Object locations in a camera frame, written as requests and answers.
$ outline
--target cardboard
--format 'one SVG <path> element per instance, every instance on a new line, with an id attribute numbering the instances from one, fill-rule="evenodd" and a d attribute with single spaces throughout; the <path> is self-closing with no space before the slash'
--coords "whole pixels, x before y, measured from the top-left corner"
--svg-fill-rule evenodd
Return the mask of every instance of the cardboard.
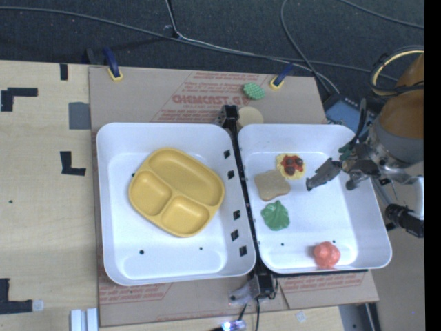
<path id="1" fill-rule="evenodd" d="M 316 83 L 311 77 L 287 77 L 284 86 L 274 91 L 268 86 L 274 75 L 140 68 L 121 71 L 124 78 L 115 83 L 106 67 L 89 68 L 100 325 L 236 317 L 242 306 L 231 304 L 228 293 L 246 284 L 247 276 L 136 287 L 110 281 L 102 259 L 96 133 L 111 122 L 216 123 L 224 104 L 251 106 L 262 114 L 264 123 L 326 123 Z M 248 99 L 242 91 L 247 82 L 257 83 L 265 98 Z M 276 298 L 263 301 L 261 311 L 378 300 L 370 272 L 317 278 L 321 277 L 279 278 Z"/>

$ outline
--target bread slice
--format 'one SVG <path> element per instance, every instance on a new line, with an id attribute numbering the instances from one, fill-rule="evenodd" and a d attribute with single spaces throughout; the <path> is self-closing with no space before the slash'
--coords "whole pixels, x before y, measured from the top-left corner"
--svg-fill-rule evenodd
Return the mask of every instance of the bread slice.
<path id="1" fill-rule="evenodd" d="M 278 170 L 257 174 L 254 177 L 254 183 L 256 183 L 259 196 L 263 201 L 286 195 L 291 190 L 291 186 Z"/>

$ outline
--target beige round object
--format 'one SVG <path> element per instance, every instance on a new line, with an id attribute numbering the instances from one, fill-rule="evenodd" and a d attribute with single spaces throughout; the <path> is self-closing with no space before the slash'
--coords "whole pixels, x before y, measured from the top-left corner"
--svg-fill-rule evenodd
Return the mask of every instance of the beige round object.
<path id="1" fill-rule="evenodd" d="M 243 128 L 249 124 L 262 124 L 263 116 L 262 113 L 259 112 L 254 107 L 242 107 L 239 109 L 239 120 L 238 125 L 239 128 Z"/>

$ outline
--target yellow plate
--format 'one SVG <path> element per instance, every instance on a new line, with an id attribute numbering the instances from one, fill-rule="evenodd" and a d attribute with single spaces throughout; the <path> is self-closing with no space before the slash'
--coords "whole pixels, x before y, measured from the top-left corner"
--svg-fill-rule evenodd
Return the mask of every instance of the yellow plate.
<path id="1" fill-rule="evenodd" d="M 199 233 L 225 196 L 222 179 L 175 148 L 153 152 L 129 186 L 132 206 L 146 219 L 178 237 Z"/>

